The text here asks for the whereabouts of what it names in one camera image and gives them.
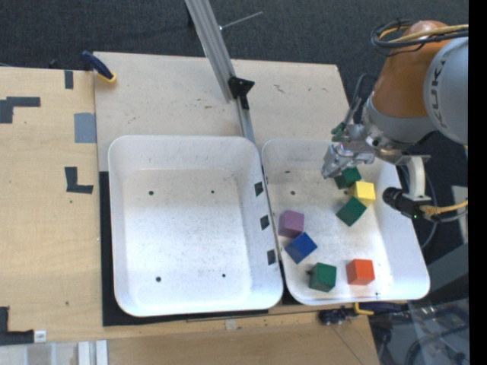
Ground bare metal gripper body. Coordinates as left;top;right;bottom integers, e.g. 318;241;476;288
329;123;405;167

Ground green cube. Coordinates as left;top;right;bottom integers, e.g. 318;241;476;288
336;195;368;227
307;262;338;293
333;167;362;190

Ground yellow cube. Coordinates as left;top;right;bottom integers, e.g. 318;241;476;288
349;180;377;208

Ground purple cube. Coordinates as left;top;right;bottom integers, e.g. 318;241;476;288
277;209;305;239

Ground white plastic tray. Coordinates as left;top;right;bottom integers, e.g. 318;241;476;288
261;138;431;306
107;134;285;318

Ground blue cube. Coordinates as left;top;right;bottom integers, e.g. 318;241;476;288
284;231;318;265

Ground orange cube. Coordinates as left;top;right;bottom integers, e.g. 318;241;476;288
345;259;376;286

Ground pale wood board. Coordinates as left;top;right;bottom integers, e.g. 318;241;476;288
93;50;385;340

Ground black cylinder on white bracket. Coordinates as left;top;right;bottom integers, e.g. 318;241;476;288
382;154;433;221

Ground black block with thin wires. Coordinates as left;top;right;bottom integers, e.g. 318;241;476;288
318;308;348;327

